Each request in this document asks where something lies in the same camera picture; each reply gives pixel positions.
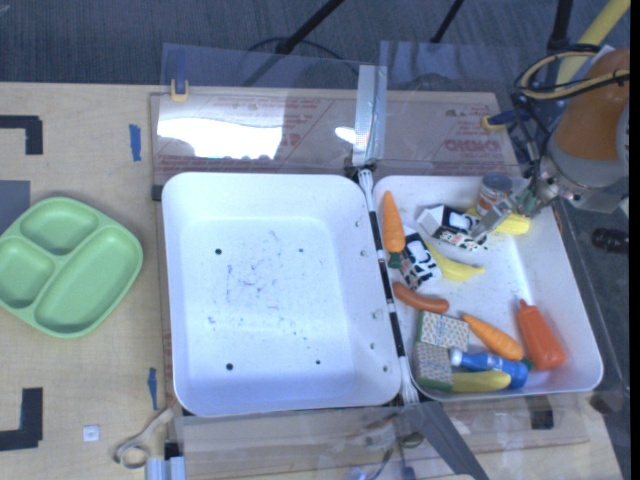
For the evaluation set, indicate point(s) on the black and white cow carton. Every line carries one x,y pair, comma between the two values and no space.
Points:
421,263

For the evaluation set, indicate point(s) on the white plastic tray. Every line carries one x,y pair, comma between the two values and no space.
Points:
500,293
270,288

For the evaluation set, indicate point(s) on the white carton with flower print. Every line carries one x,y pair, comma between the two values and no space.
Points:
445,223

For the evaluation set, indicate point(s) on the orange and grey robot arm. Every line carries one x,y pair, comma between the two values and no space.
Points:
590,113

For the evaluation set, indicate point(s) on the yellow banana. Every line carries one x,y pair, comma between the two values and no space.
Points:
480,382
457,269

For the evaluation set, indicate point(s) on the blue bottle with white cap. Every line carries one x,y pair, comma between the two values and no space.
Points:
492,363

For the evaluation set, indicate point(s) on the orange bottle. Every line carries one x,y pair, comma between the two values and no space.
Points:
540,338

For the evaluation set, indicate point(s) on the orange sausage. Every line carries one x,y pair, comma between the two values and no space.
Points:
420,299

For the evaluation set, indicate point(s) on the yellow corn cob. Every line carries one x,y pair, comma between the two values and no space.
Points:
517,224

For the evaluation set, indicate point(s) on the brown cardboard board red print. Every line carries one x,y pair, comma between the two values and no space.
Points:
450,138

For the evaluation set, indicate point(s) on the orange carrot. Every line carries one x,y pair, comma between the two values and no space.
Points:
393,223
495,339

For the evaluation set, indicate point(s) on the patterned green-edged box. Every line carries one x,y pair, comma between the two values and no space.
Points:
432,365
442,330

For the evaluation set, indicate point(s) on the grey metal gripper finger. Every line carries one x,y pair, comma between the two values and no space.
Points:
495,218

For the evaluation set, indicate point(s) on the green divided plate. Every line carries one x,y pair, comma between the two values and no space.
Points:
80,273

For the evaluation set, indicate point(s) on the small white square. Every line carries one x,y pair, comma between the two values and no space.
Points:
91,433

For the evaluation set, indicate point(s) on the small orange and white can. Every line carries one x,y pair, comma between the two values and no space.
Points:
492,193

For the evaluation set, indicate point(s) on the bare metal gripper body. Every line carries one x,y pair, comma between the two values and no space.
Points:
562,190

